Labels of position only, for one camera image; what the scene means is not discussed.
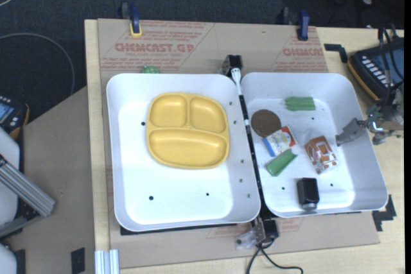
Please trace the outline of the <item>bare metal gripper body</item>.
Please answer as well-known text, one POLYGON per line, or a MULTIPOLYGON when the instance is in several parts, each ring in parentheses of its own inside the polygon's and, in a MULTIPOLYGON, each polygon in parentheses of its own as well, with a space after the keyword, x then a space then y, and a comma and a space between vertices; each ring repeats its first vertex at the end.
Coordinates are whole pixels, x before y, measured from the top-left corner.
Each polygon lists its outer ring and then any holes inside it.
POLYGON ((402 115, 384 117, 369 117, 367 128, 373 134, 372 143, 374 145, 383 144, 387 138, 395 137, 402 139, 404 137, 404 117, 402 115))

